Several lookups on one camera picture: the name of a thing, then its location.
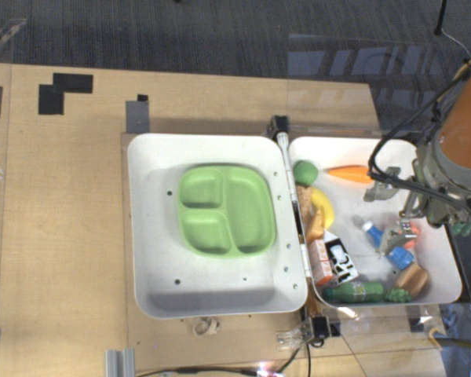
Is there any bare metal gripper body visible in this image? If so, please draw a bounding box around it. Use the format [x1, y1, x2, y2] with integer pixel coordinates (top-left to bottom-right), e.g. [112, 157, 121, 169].
[399, 147, 471, 228]

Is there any orange toy food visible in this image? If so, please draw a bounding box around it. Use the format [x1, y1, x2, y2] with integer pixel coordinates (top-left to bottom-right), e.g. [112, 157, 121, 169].
[400, 219, 421, 250]

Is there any blue bottle with white cap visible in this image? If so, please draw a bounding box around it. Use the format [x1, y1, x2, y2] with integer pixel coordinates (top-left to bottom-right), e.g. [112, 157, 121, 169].
[361, 220, 386, 248]

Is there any blue can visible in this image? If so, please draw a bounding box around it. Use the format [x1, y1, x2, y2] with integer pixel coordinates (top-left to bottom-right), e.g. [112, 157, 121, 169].
[385, 246, 415, 271]

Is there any white plastic tray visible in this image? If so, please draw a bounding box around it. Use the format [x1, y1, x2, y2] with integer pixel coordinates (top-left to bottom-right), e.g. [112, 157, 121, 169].
[126, 132, 309, 320]
[287, 136, 464, 309]

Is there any orange carrot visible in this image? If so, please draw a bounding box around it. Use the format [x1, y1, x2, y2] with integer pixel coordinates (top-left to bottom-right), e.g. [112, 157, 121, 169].
[323, 164, 374, 185]

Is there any brown bread roll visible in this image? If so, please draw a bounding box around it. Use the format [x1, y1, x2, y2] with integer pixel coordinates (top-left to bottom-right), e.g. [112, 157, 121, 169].
[393, 262, 430, 299]

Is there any yellow banana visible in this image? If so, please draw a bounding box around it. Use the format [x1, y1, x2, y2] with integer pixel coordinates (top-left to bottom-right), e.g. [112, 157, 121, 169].
[309, 186, 336, 231]

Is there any black and white carton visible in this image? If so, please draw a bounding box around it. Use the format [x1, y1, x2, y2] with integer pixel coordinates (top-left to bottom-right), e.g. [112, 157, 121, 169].
[323, 229, 360, 287]

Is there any green broccoli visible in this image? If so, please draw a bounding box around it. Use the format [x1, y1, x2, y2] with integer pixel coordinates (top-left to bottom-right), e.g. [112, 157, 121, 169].
[384, 287, 414, 304]

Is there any green bottle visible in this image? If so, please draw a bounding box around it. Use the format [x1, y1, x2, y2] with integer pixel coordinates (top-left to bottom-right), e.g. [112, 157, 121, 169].
[322, 280, 386, 305]

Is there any tan pastry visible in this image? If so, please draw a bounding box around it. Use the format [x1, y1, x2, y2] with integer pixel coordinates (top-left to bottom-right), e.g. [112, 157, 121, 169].
[305, 208, 327, 246]

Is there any brown bread slice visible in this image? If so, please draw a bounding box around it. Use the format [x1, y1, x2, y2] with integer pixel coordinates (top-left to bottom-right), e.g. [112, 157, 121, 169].
[295, 185, 316, 220]

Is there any green round fruit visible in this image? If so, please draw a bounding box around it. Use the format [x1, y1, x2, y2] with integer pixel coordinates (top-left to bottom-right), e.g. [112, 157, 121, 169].
[292, 159, 320, 186]

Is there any orange carton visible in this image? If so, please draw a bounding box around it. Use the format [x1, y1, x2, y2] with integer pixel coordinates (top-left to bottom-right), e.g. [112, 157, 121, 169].
[306, 238, 334, 287]

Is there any thin black and white rod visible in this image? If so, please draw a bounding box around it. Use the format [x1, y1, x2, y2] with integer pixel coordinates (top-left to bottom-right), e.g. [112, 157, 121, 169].
[276, 131, 312, 279]

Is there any green divided plate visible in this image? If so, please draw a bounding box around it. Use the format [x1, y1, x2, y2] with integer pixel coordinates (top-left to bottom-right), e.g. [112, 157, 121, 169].
[176, 163, 277, 258]

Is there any black block with wires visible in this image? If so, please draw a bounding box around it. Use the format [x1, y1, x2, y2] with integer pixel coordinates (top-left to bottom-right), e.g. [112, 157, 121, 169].
[309, 315, 331, 348]
[269, 115, 291, 137]

